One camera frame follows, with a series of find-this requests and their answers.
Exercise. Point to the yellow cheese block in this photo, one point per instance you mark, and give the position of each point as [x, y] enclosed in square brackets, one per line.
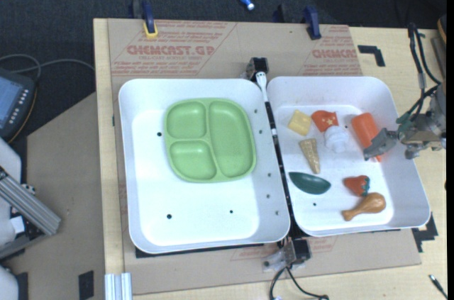
[299, 123]

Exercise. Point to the brown chicken drumstick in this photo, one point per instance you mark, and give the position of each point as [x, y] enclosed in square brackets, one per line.
[372, 204]

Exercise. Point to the red strawberry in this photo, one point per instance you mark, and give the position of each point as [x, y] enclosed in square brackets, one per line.
[354, 184]

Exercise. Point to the green divided plate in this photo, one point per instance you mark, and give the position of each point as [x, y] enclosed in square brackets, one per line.
[227, 139]

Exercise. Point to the orange carrot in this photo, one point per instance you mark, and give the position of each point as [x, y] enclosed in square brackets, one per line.
[364, 128]

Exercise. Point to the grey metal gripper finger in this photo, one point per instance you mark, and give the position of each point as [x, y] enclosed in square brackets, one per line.
[381, 144]

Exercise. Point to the tan ice cream cone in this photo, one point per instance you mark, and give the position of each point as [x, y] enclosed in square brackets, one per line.
[311, 155]

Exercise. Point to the brown cardboard board red print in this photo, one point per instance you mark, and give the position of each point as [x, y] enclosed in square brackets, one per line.
[220, 43]

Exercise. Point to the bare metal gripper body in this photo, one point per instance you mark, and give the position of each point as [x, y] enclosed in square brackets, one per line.
[423, 133]

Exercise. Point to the dark green leaf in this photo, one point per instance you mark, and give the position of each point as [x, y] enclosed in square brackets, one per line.
[308, 183]

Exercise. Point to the white plastic tray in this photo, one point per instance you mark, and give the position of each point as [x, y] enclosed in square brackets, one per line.
[198, 213]
[401, 178]

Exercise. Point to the thin black and white rod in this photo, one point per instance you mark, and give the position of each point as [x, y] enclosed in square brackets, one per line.
[275, 135]

